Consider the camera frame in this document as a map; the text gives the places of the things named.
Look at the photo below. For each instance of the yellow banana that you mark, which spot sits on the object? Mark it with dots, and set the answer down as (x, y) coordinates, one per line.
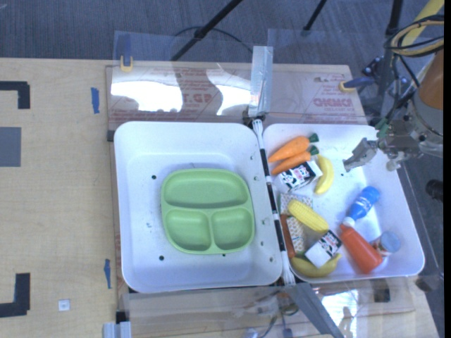
(304, 269)
(326, 176)

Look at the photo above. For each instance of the white plastic tray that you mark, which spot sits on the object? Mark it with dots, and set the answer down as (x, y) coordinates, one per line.
(141, 195)
(384, 188)

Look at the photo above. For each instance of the black cylinder on white bracket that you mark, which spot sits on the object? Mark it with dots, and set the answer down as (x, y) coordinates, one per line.
(435, 189)

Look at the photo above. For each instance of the small can with blue lid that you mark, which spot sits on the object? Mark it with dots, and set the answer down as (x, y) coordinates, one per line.
(389, 242)

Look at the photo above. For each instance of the thin black and white rod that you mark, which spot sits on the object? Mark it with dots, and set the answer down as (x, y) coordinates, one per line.
(268, 181)

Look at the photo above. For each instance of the white cow print carton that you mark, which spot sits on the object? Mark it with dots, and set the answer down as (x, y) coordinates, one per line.
(322, 250)
(299, 176)

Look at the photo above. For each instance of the green divided plate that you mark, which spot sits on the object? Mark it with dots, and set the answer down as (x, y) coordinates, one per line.
(206, 188)

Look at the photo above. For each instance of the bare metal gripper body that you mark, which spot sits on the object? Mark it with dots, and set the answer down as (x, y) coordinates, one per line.
(400, 141)

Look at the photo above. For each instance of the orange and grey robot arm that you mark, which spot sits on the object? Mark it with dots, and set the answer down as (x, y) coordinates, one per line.
(430, 83)

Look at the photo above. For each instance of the blue bottle with white cap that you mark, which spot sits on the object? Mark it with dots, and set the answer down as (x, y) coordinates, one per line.
(363, 204)

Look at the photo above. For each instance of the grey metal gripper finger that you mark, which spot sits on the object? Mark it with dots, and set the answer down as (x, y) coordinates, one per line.
(363, 145)
(356, 162)

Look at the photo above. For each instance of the orange sausage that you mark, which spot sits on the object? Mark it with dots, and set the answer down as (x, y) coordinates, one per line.
(287, 239)

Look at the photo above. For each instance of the yellow corn cob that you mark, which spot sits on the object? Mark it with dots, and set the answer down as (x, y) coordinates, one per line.
(308, 217)

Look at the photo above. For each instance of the orange bottle with white cap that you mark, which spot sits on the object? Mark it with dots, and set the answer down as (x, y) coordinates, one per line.
(359, 250)

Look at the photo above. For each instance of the orange carrot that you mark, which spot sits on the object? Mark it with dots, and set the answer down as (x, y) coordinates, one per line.
(290, 147)
(290, 163)

